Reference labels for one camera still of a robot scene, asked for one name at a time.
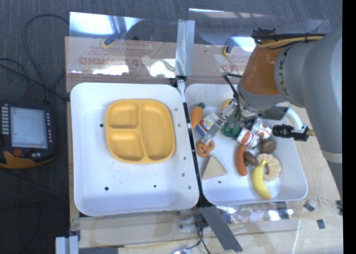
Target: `carrot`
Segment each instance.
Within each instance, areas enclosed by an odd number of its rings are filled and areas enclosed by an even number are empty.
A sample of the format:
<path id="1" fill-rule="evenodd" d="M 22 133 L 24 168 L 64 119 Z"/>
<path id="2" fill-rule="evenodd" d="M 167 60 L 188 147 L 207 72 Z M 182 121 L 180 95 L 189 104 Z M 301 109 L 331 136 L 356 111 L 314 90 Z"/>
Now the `carrot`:
<path id="1" fill-rule="evenodd" d="M 246 151 L 245 145 L 239 145 L 238 151 L 236 152 L 236 167 L 238 169 L 238 173 L 241 176 L 247 175 L 247 169 L 244 161 L 244 153 Z"/>
<path id="2" fill-rule="evenodd" d="M 204 103 L 199 103 L 197 106 L 193 108 L 190 114 L 190 123 L 192 128 L 195 128 L 196 125 L 200 122 L 204 115 Z"/>

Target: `gray fabric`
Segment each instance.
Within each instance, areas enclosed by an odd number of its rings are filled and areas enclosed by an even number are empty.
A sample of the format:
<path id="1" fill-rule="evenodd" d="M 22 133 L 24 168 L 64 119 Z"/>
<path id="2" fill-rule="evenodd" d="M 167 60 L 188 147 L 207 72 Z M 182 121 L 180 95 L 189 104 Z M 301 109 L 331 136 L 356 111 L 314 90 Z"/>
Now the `gray fabric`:
<path id="1" fill-rule="evenodd" d="M 26 55 L 22 35 L 26 23 L 44 13 L 68 19 L 70 11 L 100 13 L 116 16 L 157 18 L 175 21 L 187 19 L 189 8 L 215 9 L 233 12 L 274 14 L 295 18 L 328 19 L 333 28 L 342 25 L 343 0 L 0 0 L 0 58 L 12 58 L 22 64 L 27 75 L 41 83 L 41 78 Z M 68 26 L 60 19 L 43 17 L 35 19 L 27 30 L 27 40 L 33 58 L 41 68 L 50 86 L 65 71 L 64 36 Z M 21 67 L 10 61 L 1 64 L 23 73 Z M 42 101 L 45 91 L 39 85 L 0 67 L 0 98 Z M 63 96 L 65 79 L 61 78 L 54 91 Z M 55 160 L 31 170 L 11 171 L 52 192 L 68 198 L 67 128 L 64 101 L 50 96 L 50 105 L 57 121 L 58 154 Z M 0 169 L 0 208 L 13 205 L 19 193 L 20 201 L 32 200 L 35 193 L 29 184 L 21 183 L 9 172 Z M 55 198 L 35 188 L 38 198 Z M 30 241 L 29 251 L 22 253 L 54 253 L 55 237 L 67 236 L 68 208 L 60 203 L 46 202 L 21 206 L 0 212 L 0 253 L 17 252 Z"/>

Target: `yellow banana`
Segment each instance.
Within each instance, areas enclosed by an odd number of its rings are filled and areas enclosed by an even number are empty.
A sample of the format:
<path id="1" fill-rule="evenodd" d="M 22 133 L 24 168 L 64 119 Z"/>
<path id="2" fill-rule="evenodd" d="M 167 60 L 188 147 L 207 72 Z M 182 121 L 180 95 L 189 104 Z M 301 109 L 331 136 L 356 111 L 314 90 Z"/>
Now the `yellow banana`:
<path id="1" fill-rule="evenodd" d="M 268 200 L 271 199 L 271 193 L 267 189 L 265 182 L 263 181 L 263 167 L 266 164 L 266 160 L 263 159 L 252 171 L 252 183 L 257 193 Z"/>

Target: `yellow plate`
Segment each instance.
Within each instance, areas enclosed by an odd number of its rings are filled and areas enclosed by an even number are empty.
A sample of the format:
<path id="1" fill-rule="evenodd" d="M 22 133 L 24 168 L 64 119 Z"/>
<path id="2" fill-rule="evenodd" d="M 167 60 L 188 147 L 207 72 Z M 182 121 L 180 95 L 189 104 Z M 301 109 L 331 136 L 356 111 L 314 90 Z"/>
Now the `yellow plate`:
<path id="1" fill-rule="evenodd" d="M 162 162 L 175 150 L 172 117 L 161 102 L 116 101 L 106 111 L 105 126 L 108 149 L 120 161 Z"/>

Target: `black device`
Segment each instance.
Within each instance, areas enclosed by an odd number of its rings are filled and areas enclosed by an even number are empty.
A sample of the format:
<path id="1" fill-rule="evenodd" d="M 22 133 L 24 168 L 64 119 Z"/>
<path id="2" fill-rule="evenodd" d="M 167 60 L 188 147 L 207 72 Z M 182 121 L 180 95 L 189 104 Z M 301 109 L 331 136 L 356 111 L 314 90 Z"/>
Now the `black device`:
<path id="1" fill-rule="evenodd" d="M 56 129 L 49 105 L 0 101 L 0 167 L 31 168 L 55 157 Z"/>

